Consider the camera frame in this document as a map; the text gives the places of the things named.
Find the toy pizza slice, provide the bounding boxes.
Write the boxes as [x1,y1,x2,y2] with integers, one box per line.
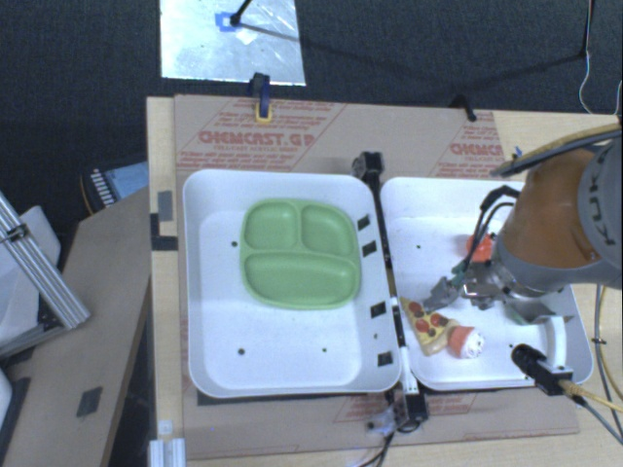
[398,296,459,358]

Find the orange red toy food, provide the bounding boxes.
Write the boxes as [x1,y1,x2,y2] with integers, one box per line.
[465,233,497,264]

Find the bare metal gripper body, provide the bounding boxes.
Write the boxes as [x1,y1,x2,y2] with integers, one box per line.
[459,263,529,311]

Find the brown cardboard board red print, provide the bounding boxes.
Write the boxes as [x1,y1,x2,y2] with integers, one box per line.
[172,93,582,461]

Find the black cylinder on white bracket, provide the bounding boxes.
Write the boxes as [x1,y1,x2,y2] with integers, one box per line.
[510,315,576,397]

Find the green divided plate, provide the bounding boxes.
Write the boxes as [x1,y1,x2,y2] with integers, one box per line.
[238,198,363,311]

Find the thin black and white rod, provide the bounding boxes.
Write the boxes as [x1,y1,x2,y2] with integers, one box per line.
[368,172,420,398]

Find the white plastic tray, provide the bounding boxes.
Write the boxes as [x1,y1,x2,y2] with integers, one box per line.
[181,167,403,400]
[379,176,595,392]

